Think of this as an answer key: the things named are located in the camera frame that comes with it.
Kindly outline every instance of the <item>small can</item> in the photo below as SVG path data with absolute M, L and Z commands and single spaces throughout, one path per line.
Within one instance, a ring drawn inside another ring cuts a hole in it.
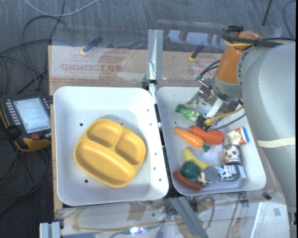
M 206 167 L 200 175 L 196 178 L 197 182 L 202 184 L 203 187 L 216 182 L 219 179 L 219 173 L 215 167 Z
M 240 154 L 238 146 L 227 145 L 224 148 L 224 157 L 227 164 L 240 164 Z

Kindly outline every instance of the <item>toy carrot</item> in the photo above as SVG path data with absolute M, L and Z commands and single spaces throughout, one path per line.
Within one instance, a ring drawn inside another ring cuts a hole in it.
M 198 126 L 194 126 L 188 129 L 193 134 L 199 136 L 204 141 L 209 142 L 211 144 L 219 145 L 222 143 L 224 139 L 224 133 L 220 130 L 204 131 Z
M 184 138 L 194 147 L 202 147 L 204 145 L 203 139 L 198 137 L 197 135 L 194 135 L 193 133 L 179 128 L 174 128 L 174 131 L 177 132 L 182 138 Z

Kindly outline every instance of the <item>toy food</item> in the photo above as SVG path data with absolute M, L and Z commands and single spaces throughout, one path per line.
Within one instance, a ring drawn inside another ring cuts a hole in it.
M 194 147 L 202 147 L 204 145 L 203 139 L 193 133 L 179 128 L 174 128 L 174 131 Z
M 173 171 L 174 178 L 183 186 L 189 189 L 200 190 L 202 185 L 198 182 L 190 181 L 189 179 L 185 178 L 179 170 Z
M 222 143 L 222 141 L 224 139 L 224 133 L 220 130 L 204 131 L 197 125 L 194 127 L 190 127 L 188 129 L 193 134 L 202 138 L 205 142 L 208 142 L 211 144 L 219 145 Z
M 231 164 L 215 167 L 220 175 L 218 181 L 232 181 L 239 178 L 246 178 L 244 167 L 241 165 Z
M 192 161 L 188 161 L 182 165 L 181 174 L 186 178 L 196 178 L 200 174 L 200 168 Z
M 99 119 L 77 142 L 74 160 L 94 179 L 119 188 L 136 176 L 146 151 L 144 141 L 134 132 L 115 121 Z
M 202 184 L 202 187 L 208 186 L 211 183 L 218 181 L 219 173 L 215 167 L 206 167 L 204 171 L 197 177 L 197 182 Z
M 190 120 L 192 122 L 197 122 L 198 117 L 202 115 L 199 111 L 194 110 L 194 109 L 186 108 L 185 106 L 183 106 L 181 104 L 179 104 L 177 106 L 177 108 L 175 109 L 175 111 L 177 113 L 183 114 L 186 119 L 188 119 L 188 120 Z
M 249 142 L 247 131 L 244 127 L 230 131 L 224 136 L 224 145 L 243 145 Z
M 227 145 L 224 148 L 224 158 L 227 164 L 241 164 L 237 145 Z
M 201 171 L 203 171 L 206 167 L 208 166 L 213 166 L 215 167 L 215 165 L 203 162 L 198 160 L 189 149 L 185 148 L 183 151 L 183 155 L 184 155 L 184 159 L 185 161 L 191 161 L 193 162 L 196 166 L 198 166 L 200 168 Z

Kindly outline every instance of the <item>blue clamp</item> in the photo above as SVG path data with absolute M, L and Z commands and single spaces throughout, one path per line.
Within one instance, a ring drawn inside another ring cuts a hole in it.
M 86 46 L 82 47 L 82 48 L 80 49 L 79 52 L 80 52 L 83 56 L 87 55 L 88 53 L 90 53 L 90 52 L 92 51 L 92 49 L 93 49 L 94 47 L 97 47 L 98 44 L 99 44 L 100 42 L 102 42 L 102 40 L 103 40 L 103 38 L 101 38 L 101 37 L 97 37 L 97 38 L 95 38 L 95 39 L 92 40 L 90 43 L 88 43 Z

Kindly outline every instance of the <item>toy vegetable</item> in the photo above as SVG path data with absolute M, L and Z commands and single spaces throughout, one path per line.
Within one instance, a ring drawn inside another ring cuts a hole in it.
M 211 165 L 209 163 L 203 162 L 198 160 L 189 149 L 185 148 L 183 151 L 184 159 L 186 162 L 191 161 L 193 162 L 196 166 L 200 168 L 200 171 L 203 171 L 206 167 L 212 166 L 215 167 L 215 165 Z
M 200 168 L 192 161 L 188 161 L 182 165 L 181 174 L 186 178 L 196 178 L 200 174 Z
M 198 126 L 188 128 L 193 134 L 199 136 L 204 141 L 211 144 L 219 145 L 224 139 L 224 133 L 220 130 L 204 131 Z
M 179 128 L 174 128 L 174 131 L 177 132 L 182 138 L 184 138 L 194 147 L 202 147 L 204 145 L 203 139 L 198 137 L 197 135 L 194 135 L 193 133 Z

